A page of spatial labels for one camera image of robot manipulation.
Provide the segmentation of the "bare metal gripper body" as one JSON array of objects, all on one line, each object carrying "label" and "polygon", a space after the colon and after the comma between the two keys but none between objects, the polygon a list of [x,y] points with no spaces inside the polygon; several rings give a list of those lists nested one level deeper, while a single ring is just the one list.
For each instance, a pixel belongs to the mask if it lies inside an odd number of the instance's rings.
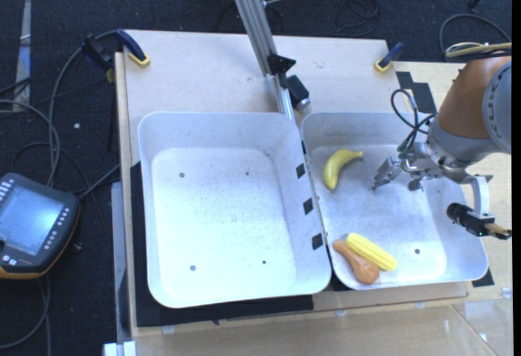
[{"label": "bare metal gripper body", "polygon": [[416,178],[445,177],[457,184],[471,181],[466,169],[477,162],[477,145],[471,141],[402,143],[398,152],[400,167]]}]

